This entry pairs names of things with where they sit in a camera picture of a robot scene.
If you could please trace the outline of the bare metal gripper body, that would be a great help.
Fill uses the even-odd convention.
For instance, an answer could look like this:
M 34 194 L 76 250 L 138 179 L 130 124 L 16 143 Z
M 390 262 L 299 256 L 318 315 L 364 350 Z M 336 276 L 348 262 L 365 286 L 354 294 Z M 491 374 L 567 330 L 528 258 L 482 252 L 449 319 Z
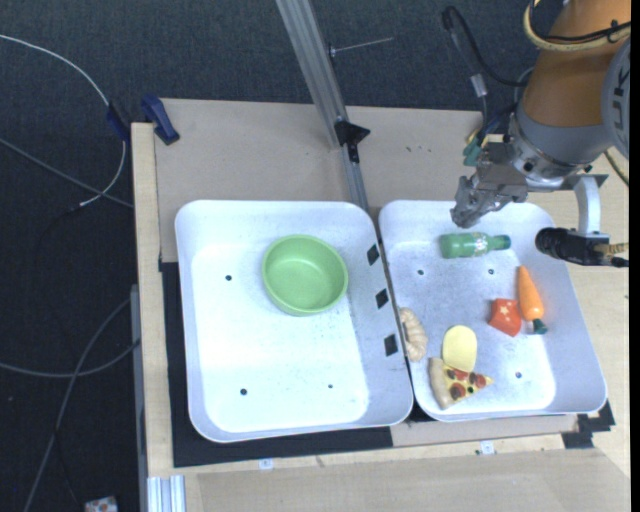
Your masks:
M 524 201 L 530 192 L 552 192 L 580 170 L 523 142 L 489 142 L 471 177 L 473 201 Z

